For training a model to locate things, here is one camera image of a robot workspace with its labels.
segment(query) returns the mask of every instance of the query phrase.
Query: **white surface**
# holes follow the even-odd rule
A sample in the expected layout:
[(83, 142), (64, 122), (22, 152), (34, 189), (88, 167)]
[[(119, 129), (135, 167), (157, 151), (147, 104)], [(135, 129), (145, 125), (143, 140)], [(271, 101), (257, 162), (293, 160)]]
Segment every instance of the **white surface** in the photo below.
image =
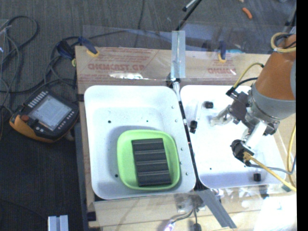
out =
[[(102, 199), (118, 199), (161, 193), (187, 193), (195, 174), (175, 92), (163, 86), (92, 86), (84, 94), (92, 188)], [(131, 129), (154, 129), (175, 140), (181, 176), (166, 191), (134, 190), (118, 174), (116, 143)]]
[[(235, 139), (242, 138), (247, 128), (244, 124), (240, 122), (236, 125), (231, 121), (226, 125), (210, 126), (210, 119), (233, 102), (233, 99), (225, 94), (230, 87), (188, 85), (184, 86), (180, 92), (188, 125), (196, 117), (198, 102), (214, 103), (213, 109), (202, 107), (197, 130), (194, 134), (190, 133), (200, 181), (206, 187), (213, 189), (279, 183), (265, 170), (246, 167), (233, 156), (230, 145)], [(247, 86), (239, 86), (237, 91), (247, 93), (249, 89)], [(254, 149), (255, 159), (268, 167), (284, 169), (273, 136), (263, 136)], [(253, 181), (254, 172), (261, 173), (261, 182)], [(275, 173), (285, 178), (285, 173), (280, 171)]]

